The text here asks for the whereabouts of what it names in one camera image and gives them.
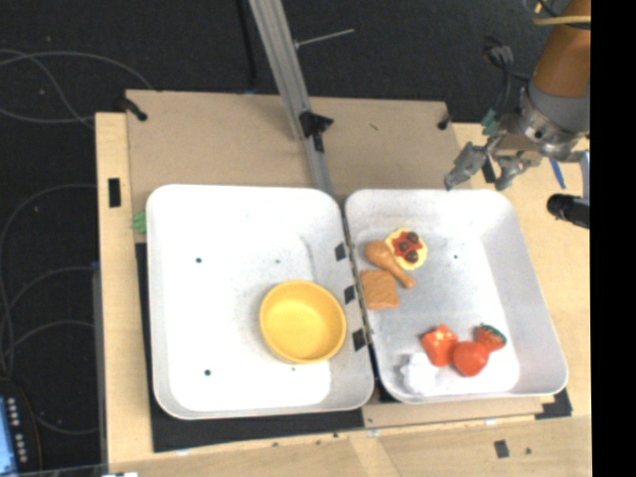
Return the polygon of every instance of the screen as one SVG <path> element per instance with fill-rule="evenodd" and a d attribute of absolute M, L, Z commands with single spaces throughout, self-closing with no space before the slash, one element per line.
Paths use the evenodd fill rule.
<path fill-rule="evenodd" d="M 13 475 L 18 468 L 6 411 L 5 400 L 0 396 L 0 475 Z"/>

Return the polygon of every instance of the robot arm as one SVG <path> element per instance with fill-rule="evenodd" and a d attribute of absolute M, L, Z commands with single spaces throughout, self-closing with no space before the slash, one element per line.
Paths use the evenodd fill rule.
<path fill-rule="evenodd" d="M 483 122 L 489 135 L 486 144 L 466 145 L 444 178 L 447 189 L 490 166 L 490 158 L 501 169 L 499 177 L 493 179 L 498 190 L 510 187 L 515 177 L 538 166 L 544 158 L 579 162 L 589 183 L 589 153 L 583 157 L 573 148 L 581 137 L 589 135 L 591 0 L 570 0 L 560 15 L 546 0 L 539 1 L 538 8 L 548 10 L 550 16 L 535 18 L 535 23 L 555 26 L 532 77 L 522 88 L 519 108 L 511 114 L 496 115 L 492 111 L 488 115 Z M 505 49 L 498 51 L 503 52 L 500 56 L 505 62 Z M 584 200 L 587 223 L 580 216 L 573 218 L 580 226 L 589 226 L 587 189 L 581 199 L 557 196 L 555 200 L 549 204 L 550 212 L 568 221 L 565 214 L 572 214 L 572 209 L 578 211 L 580 200 Z"/>

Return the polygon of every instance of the green object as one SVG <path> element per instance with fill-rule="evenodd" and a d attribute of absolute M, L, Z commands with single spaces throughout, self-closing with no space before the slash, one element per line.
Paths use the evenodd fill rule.
<path fill-rule="evenodd" d="M 508 343 L 508 339 L 506 339 L 506 336 L 504 336 L 504 334 L 499 329 L 496 329 L 492 325 L 486 325 L 484 323 L 482 323 L 480 327 L 485 331 L 492 332 L 495 336 L 501 339 L 501 342 L 504 345 Z"/>
<path fill-rule="evenodd" d="M 486 112 L 486 114 L 484 115 L 484 117 L 481 119 L 481 124 L 484 127 L 488 127 L 488 124 L 495 119 L 495 115 L 496 114 L 497 113 L 495 112 L 495 110 L 492 107 L 489 108 L 488 111 Z"/>
<path fill-rule="evenodd" d="M 138 234 L 146 235 L 146 211 L 139 211 L 132 217 L 130 225 Z"/>
<path fill-rule="evenodd" d="M 484 130 L 481 132 L 484 136 L 490 136 L 495 132 L 499 122 L 497 121 L 497 112 L 492 107 L 481 119 L 481 124 L 484 126 Z"/>

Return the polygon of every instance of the toy food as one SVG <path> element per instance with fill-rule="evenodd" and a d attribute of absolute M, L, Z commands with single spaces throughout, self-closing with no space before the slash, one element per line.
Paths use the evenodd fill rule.
<path fill-rule="evenodd" d="M 373 265 L 393 274 L 404 288 L 413 288 L 415 286 L 415 279 L 400 268 L 394 258 L 394 254 L 385 242 L 381 240 L 369 242 L 365 247 L 365 256 Z"/>
<path fill-rule="evenodd" d="M 424 265 L 428 247 L 416 232 L 405 228 L 396 230 L 385 239 L 385 243 L 401 268 L 414 270 Z"/>
<path fill-rule="evenodd" d="M 479 375 L 488 364 L 489 357 L 488 349 L 475 341 L 457 343 L 452 352 L 453 365 L 464 377 Z"/>
<path fill-rule="evenodd" d="M 508 340 L 492 325 L 482 324 L 477 331 L 477 342 L 484 345 L 489 352 L 495 352 L 504 348 Z"/>
<path fill-rule="evenodd" d="M 396 279 L 386 270 L 362 270 L 360 272 L 365 305 L 379 311 L 387 307 L 398 307 L 399 297 Z"/>
<path fill-rule="evenodd" d="M 457 335 L 445 325 L 424 334 L 419 340 L 430 362 L 437 367 L 448 366 L 453 362 L 453 350 L 457 345 Z"/>

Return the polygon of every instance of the yellow bowl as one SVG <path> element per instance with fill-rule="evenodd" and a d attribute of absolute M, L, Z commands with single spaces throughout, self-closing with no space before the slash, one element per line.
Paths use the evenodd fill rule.
<path fill-rule="evenodd" d="M 347 319 L 336 297 L 305 280 L 282 282 L 260 305 L 260 331 L 269 350 L 295 364 L 325 361 L 338 353 Z"/>

